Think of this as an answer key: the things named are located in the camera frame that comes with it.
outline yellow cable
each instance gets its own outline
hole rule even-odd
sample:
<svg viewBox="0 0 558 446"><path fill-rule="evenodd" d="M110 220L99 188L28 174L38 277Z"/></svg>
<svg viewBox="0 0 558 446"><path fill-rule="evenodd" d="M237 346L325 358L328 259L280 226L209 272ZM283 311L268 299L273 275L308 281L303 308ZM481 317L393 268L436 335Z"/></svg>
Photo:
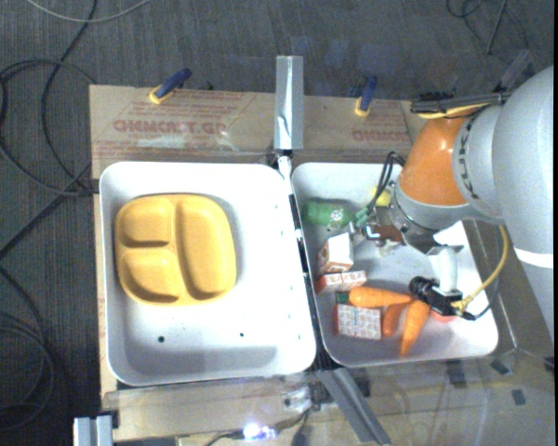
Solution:
<svg viewBox="0 0 558 446"><path fill-rule="evenodd" d="M473 299L478 294L480 294L487 286L489 286L492 283L492 281L494 281L497 278L497 276L500 274L502 268L504 268L504 264L506 263L506 259L509 255L509 247L511 245L511 241L509 240L509 234L506 232L504 226L498 225L498 228L500 229L500 234L502 235L502 241L503 241L502 256L500 257L500 261L498 262L496 268L489 275L489 277L473 293L471 293L464 299L461 299L460 301L451 302L450 304L451 307L457 309L459 313L463 313L467 308L467 306L469 305L469 303L472 302Z"/></svg>
<svg viewBox="0 0 558 446"><path fill-rule="evenodd" d="M468 111L469 109L478 109L487 106L489 102L483 102L481 104L473 104L471 106L463 106L461 108L452 108L440 112L415 112L415 114L422 119L438 119L440 117L452 117L460 112Z"/></svg>

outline food package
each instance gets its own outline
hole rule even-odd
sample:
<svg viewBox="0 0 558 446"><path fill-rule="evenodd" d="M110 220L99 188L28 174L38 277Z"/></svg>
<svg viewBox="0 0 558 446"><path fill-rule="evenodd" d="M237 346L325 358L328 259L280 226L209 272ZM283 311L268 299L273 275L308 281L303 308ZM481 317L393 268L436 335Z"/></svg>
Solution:
<svg viewBox="0 0 558 446"><path fill-rule="evenodd" d="M328 229L347 226L353 220L354 212L341 203L310 200L304 205L304 221Z"/></svg>
<svg viewBox="0 0 558 446"><path fill-rule="evenodd" d="M349 233L331 236L318 253L319 274L346 272L353 266L352 240Z"/></svg>
<svg viewBox="0 0 558 446"><path fill-rule="evenodd" d="M316 280L314 292L320 294L333 294L336 292L351 291L354 287L364 285L367 281L365 271L348 271L333 274L324 274Z"/></svg>
<svg viewBox="0 0 558 446"><path fill-rule="evenodd" d="M336 304L333 313L335 334L371 340L381 339L380 309Z"/></svg>

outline green bottle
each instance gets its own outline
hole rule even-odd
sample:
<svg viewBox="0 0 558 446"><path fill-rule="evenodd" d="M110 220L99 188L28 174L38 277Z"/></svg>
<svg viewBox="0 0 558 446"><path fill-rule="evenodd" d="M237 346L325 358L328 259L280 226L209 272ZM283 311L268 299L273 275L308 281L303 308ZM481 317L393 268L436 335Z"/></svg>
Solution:
<svg viewBox="0 0 558 446"><path fill-rule="evenodd" d="M341 228L353 220L354 213L341 203L309 200L304 204L303 220L329 229Z"/></svg>

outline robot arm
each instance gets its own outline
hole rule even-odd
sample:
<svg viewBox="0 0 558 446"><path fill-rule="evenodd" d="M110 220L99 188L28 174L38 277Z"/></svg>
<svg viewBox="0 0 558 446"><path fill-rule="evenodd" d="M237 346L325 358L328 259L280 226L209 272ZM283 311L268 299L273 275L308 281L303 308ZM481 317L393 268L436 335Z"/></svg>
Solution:
<svg viewBox="0 0 558 446"><path fill-rule="evenodd" d="M461 219L506 225L553 342L553 67L501 106L431 119L409 153L390 215L427 252Z"/></svg>

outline white tray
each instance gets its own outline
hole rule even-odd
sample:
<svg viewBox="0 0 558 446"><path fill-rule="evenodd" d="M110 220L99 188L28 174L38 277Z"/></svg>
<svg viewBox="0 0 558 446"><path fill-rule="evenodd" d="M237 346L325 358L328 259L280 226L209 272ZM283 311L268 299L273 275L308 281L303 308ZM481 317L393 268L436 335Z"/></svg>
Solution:
<svg viewBox="0 0 558 446"><path fill-rule="evenodd" d="M381 164L300 165L293 173L294 192L300 212L311 198L346 200L361 208L370 201L381 169ZM394 167L393 178L396 178L399 170L399 167ZM318 272L316 254L329 236L339 234L340 231L304 225L303 233L313 275ZM436 239L441 244L464 246L457 254L458 289L464 294L474 291L481 284L481 279L462 224L459 222L441 231ZM376 246L372 242L363 242L354 252L354 261L352 270L366 270L368 285L401 292L408 292L407 285L414 276L435 276L429 259L409 246L399 247L391 255L379 259ZM498 329L490 311L477 321L456 319L450 323L441 323L429 319L413 350L402 358L398 353L401 322L399 332L379 341L335 335L335 297L317 295L315 301L325 348L335 361L347 367L483 356L492 352L498 344ZM479 313L486 306L485 293L480 293L470 303L468 311Z"/></svg>
<svg viewBox="0 0 558 446"><path fill-rule="evenodd" d="M226 211L237 281L223 298L154 307L126 295L116 276L113 220L133 198L198 193ZM301 372L316 345L286 186L259 164L122 162L100 179L107 359L131 386Z"/></svg>

